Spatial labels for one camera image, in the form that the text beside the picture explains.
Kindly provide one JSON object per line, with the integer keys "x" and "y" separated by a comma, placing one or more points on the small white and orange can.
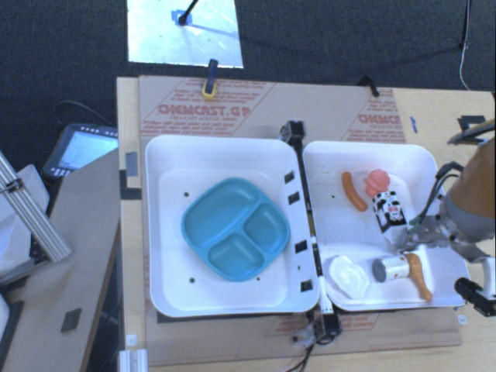
{"x": 393, "y": 268}

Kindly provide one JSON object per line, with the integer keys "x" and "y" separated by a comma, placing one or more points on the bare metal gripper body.
{"x": 439, "y": 234}

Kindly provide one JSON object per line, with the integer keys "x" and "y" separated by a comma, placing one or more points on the brown toy chicken drumstick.
{"x": 418, "y": 275}

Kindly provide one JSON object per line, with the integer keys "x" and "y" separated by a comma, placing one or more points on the white plastic tray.
{"x": 170, "y": 227}
{"x": 341, "y": 235}

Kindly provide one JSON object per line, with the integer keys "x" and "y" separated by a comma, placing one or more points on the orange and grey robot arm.
{"x": 478, "y": 176}

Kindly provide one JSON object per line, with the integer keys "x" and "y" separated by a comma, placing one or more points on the blue divided plate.
{"x": 232, "y": 227}

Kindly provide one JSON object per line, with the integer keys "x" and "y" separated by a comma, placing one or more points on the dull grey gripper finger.
{"x": 411, "y": 231}
{"x": 406, "y": 245}

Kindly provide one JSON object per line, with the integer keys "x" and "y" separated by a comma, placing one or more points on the orange toy sausage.
{"x": 353, "y": 192}

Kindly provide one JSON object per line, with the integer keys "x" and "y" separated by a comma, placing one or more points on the pink toy ice cream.
{"x": 376, "y": 180}

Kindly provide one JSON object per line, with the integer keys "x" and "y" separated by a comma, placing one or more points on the brown cardboard board, red print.
{"x": 240, "y": 103}

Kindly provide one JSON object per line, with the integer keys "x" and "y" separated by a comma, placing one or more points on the black cylinder on white bracket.
{"x": 474, "y": 293}

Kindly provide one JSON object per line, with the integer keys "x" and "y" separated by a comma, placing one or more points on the cow print milk carton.
{"x": 389, "y": 209}

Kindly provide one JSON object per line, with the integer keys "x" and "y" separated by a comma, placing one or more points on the thin black and white rod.
{"x": 306, "y": 192}

